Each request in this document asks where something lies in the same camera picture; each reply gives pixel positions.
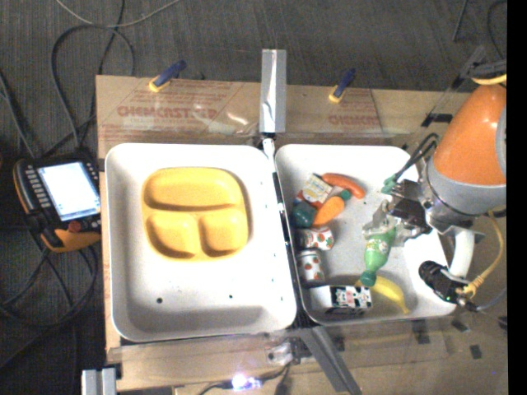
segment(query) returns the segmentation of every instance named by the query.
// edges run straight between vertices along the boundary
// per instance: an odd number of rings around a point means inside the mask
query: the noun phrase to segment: green bottle
[[[377,271],[388,262],[388,254],[395,239],[395,227],[389,230],[372,234],[366,241],[366,251],[364,252],[364,262],[366,270],[361,275],[361,282],[364,286],[373,286],[377,280]]]

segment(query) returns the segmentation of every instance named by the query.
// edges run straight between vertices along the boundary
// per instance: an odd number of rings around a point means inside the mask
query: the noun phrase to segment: small box
[[[310,289],[311,306],[325,314],[355,316],[371,308],[366,286],[321,286]]]

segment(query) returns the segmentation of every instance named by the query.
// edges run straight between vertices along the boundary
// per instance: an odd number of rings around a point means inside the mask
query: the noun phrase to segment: black camera
[[[459,299],[463,298],[458,289],[463,289],[467,281],[450,275],[447,267],[429,260],[419,267],[419,276],[442,300],[459,304]]]

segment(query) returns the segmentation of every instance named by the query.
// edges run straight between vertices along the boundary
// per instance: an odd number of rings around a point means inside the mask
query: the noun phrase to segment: metal tray
[[[366,241],[362,227],[371,221],[374,211],[388,196],[380,192],[385,179],[399,170],[409,154],[394,146],[339,146],[290,144],[278,149],[276,164],[286,210],[291,213],[292,202],[312,174],[340,173],[354,178],[366,190],[358,200],[352,197],[344,211],[329,224],[335,244],[327,252],[321,251],[321,262],[330,285],[352,286],[364,270]],[[415,167],[402,179],[417,180]],[[409,314],[385,297],[372,294],[373,307],[363,315],[343,318],[328,316],[315,310],[311,304],[310,290],[301,288],[304,310],[317,323],[349,324],[371,323],[398,319],[443,316],[455,309],[437,297],[418,275],[418,268],[426,260],[446,264],[439,235],[432,231],[410,239],[404,247],[393,247],[388,262],[379,275],[396,283],[405,295]]]

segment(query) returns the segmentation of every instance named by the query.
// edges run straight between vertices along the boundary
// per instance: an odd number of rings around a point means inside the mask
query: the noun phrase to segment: small can
[[[311,308],[331,315],[357,316],[372,307],[366,286],[321,286],[310,289]]]
[[[327,184],[318,175],[311,174],[304,187],[295,197],[295,202],[306,201],[317,209],[322,206],[331,193],[333,186]]]
[[[317,249],[302,250],[296,258],[296,266],[301,284],[305,288],[323,286],[325,284],[324,271]]]
[[[295,241],[300,249],[317,248],[330,250],[333,247],[333,233],[327,226],[295,230]]]

